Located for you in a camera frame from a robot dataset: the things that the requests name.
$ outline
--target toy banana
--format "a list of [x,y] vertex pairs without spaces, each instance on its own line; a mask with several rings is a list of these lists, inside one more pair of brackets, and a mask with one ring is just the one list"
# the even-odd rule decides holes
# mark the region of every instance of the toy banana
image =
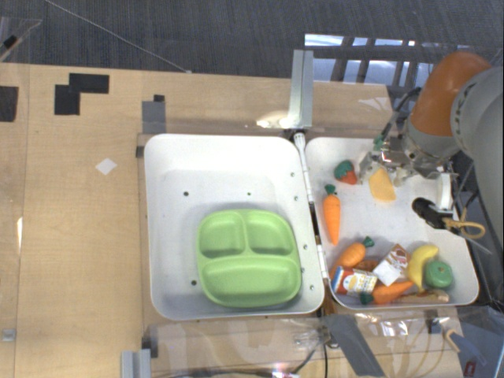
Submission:
[[424,276],[424,266],[425,263],[435,257],[438,254],[438,247],[435,245],[422,245],[419,246],[411,254],[411,259],[408,263],[408,279],[413,281],[417,287],[418,291],[421,293],[424,291],[422,287],[422,280]]

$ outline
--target toy green pepper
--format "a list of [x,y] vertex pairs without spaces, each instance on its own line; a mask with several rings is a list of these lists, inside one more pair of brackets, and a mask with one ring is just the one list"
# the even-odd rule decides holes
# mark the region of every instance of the toy green pepper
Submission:
[[434,288],[448,287],[454,280],[451,267],[443,261],[431,261],[425,266],[425,283]]

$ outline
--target green plate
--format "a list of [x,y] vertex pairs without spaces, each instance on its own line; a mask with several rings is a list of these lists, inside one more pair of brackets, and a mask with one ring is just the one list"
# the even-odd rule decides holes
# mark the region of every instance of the green plate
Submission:
[[222,306],[274,306],[293,299],[301,287],[294,234],[276,213],[210,214],[199,225],[197,256],[203,291]]

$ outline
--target toy kitchen sink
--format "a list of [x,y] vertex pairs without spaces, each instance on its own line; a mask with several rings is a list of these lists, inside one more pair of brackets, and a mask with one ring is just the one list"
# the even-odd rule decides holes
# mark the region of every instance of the toy kitchen sink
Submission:
[[[452,266],[454,274],[455,283],[449,289],[450,301],[445,305],[465,305],[474,301],[479,287],[465,240],[430,228],[411,210],[411,202],[418,196],[435,199],[435,181],[421,176],[409,178],[403,186],[396,188],[397,199],[394,202],[376,202],[366,183],[336,183],[342,208],[340,241],[338,246],[328,241],[321,217],[324,185],[335,182],[332,176],[335,165],[350,159],[357,167],[371,146],[370,139],[324,137],[309,141],[305,150],[307,186],[300,153],[292,142],[284,138],[176,134],[152,137],[145,146],[144,165],[150,296],[155,309],[163,317],[175,321],[312,313],[324,299],[327,266],[331,266],[347,245],[362,241],[367,235],[375,242],[369,250],[369,256],[375,258],[382,258],[395,243],[400,243],[408,251],[423,243],[434,243],[439,248],[439,258]],[[311,194],[321,244],[317,244],[314,233],[308,199]],[[203,257],[208,265],[218,261],[215,258],[222,255],[227,262],[224,269],[232,271],[230,276],[234,276],[235,284],[224,293],[224,297],[227,295],[229,299],[232,290],[239,288],[240,284],[251,286],[250,290],[255,290],[256,297],[261,297],[260,281],[249,284],[246,273],[239,270],[240,262],[244,261],[243,255],[247,254],[263,266],[271,259],[280,263],[284,261],[282,258],[295,260],[293,265],[299,267],[295,273],[299,272],[300,283],[296,286],[296,281],[292,280],[291,289],[286,288],[287,294],[279,284],[273,284],[271,287],[274,288],[270,287],[273,291],[269,291],[269,294],[274,294],[275,290],[279,290],[280,295],[285,295],[285,301],[251,302],[259,306],[246,307],[246,304],[240,306],[232,301],[223,304],[209,298],[208,287],[201,280],[203,274],[198,271],[198,265],[201,266],[198,256],[202,256],[198,230],[207,217],[229,210],[236,210],[237,214],[243,214],[244,210],[276,214],[290,226],[295,248],[283,250],[287,246],[279,243],[277,249],[267,253],[268,250],[261,249],[260,243],[250,244],[247,238],[243,238],[245,243],[230,242],[221,252],[204,248],[203,255],[207,256]],[[253,225],[253,221],[231,216],[222,222],[218,218],[213,220],[213,226],[217,229],[221,225],[231,226],[231,232],[226,232],[225,236],[237,234],[238,237],[246,237],[240,228],[247,222]],[[212,225],[206,233],[210,237],[213,236],[211,228]],[[270,269],[267,267],[266,274],[271,270],[284,270],[283,266],[273,263]],[[255,272],[252,276],[262,276],[261,272]],[[219,284],[213,289],[221,294],[224,290]],[[335,298],[346,308],[359,312],[378,308],[363,306],[356,298],[344,295],[336,295]],[[380,308],[405,307],[411,308],[406,305]]]

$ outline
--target white diamond sticker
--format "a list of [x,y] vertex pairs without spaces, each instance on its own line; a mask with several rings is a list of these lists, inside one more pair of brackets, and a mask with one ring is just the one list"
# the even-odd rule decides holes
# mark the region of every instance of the white diamond sticker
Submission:
[[110,171],[117,167],[117,164],[112,161],[110,158],[106,158],[98,165],[96,165],[96,169],[101,172],[103,175],[109,175]]

